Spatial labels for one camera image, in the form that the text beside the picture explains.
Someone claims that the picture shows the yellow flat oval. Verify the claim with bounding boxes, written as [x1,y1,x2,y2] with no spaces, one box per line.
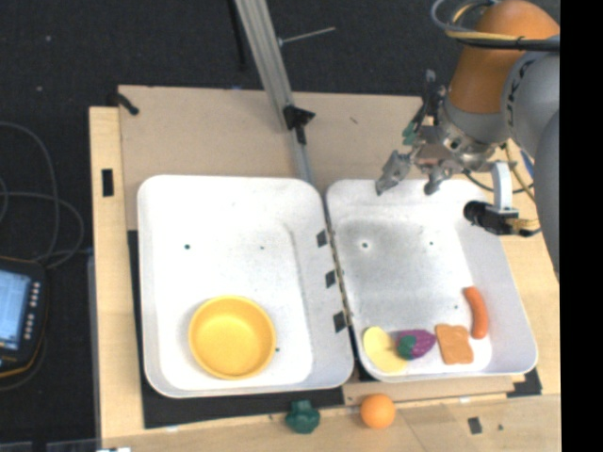
[362,326,409,374]

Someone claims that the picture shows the black cylinder on white bracket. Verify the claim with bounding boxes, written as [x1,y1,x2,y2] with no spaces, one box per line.
[463,160,520,236]

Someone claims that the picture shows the purple and green fruit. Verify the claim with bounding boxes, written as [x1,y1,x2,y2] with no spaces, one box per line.
[394,329,437,362]

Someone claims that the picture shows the yellow bowl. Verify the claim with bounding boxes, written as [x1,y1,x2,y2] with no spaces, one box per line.
[187,295,278,380]

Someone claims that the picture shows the green broccoli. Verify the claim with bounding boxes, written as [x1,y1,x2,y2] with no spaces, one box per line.
[285,398,321,435]

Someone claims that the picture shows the thin black and white rod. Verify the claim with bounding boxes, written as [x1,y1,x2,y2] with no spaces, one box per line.
[320,194,354,329]

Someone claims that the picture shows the white plastic tray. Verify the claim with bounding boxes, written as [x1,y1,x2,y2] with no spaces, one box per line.
[324,177,539,384]
[136,173,355,399]

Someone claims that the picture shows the orange sausage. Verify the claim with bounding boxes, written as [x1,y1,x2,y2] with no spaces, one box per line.
[462,285,490,340]

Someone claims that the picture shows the orange bread slice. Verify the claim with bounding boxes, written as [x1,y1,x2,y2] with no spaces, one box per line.
[433,323,475,365]

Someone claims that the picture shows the pale wood board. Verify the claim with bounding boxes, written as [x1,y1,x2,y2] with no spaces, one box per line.
[88,84,562,452]

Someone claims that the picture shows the orange ball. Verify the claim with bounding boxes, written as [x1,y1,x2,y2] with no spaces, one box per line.
[359,393,397,430]

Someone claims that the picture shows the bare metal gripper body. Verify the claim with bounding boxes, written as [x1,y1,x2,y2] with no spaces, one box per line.
[408,122,497,177]

